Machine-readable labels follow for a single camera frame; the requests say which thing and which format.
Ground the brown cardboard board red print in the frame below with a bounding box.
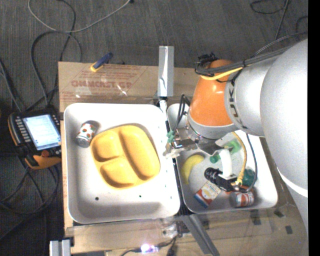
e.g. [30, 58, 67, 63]
[57, 61, 296, 254]

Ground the black cylinder on white bracket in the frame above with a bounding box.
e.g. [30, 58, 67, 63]
[204, 148, 238, 193]

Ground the yellow banana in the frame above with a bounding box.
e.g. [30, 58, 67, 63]
[180, 154, 205, 186]

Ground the red and white can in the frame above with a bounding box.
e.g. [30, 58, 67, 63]
[229, 191, 255, 209]

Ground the red white blue carton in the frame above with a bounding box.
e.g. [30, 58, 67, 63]
[193, 181, 223, 209]

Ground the white can with red print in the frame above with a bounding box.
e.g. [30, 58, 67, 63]
[75, 120, 98, 149]

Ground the dark green round object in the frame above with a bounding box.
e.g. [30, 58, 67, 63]
[241, 168, 257, 187]

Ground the white plastic tray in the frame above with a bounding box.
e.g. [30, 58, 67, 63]
[166, 102, 279, 215]
[63, 102, 181, 225]

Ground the yellow divided plate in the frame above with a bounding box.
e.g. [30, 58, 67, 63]
[89, 124, 161, 190]

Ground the green broccoli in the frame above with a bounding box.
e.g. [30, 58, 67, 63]
[209, 139, 242, 164]

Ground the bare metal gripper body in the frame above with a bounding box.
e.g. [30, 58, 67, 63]
[171, 127, 219, 155]

